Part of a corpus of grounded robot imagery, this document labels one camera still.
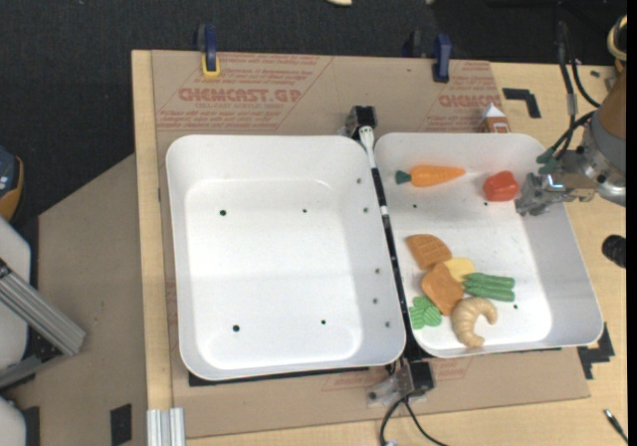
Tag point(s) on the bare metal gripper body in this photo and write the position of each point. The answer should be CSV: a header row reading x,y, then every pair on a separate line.
x,y
577,185

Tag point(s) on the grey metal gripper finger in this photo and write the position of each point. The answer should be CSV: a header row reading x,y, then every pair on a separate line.
x,y
540,183
531,203

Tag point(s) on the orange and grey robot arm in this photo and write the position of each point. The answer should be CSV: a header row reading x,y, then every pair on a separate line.
x,y
613,105

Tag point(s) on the red bell pepper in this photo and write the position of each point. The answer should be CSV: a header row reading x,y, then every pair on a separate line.
x,y
500,186

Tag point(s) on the white plastic tray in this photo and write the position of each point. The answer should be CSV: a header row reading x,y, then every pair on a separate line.
x,y
278,265
497,235

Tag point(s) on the brown and white carton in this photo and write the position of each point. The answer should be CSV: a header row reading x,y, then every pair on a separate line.
x,y
495,121

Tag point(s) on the green beans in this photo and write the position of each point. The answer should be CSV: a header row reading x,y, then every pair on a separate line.
x,y
490,287

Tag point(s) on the yellow cheese piece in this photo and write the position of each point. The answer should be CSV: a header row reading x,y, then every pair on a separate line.
x,y
460,268

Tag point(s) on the orange carrot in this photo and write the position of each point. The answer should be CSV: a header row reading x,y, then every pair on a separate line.
x,y
433,175

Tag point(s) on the orange waffle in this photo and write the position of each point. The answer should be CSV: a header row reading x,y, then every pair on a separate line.
x,y
428,250

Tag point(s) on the orange bread slice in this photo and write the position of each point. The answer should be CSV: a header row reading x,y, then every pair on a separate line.
x,y
440,289

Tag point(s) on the beige croissant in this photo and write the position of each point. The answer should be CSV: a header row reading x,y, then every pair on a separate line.
x,y
470,319

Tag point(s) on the thin black and white rod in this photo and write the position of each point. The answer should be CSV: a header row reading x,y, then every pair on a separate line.
x,y
384,207

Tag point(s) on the green lettuce leaf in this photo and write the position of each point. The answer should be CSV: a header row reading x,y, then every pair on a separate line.
x,y
425,313

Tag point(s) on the brown cardboard board red print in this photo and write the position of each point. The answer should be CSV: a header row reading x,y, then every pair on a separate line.
x,y
278,85

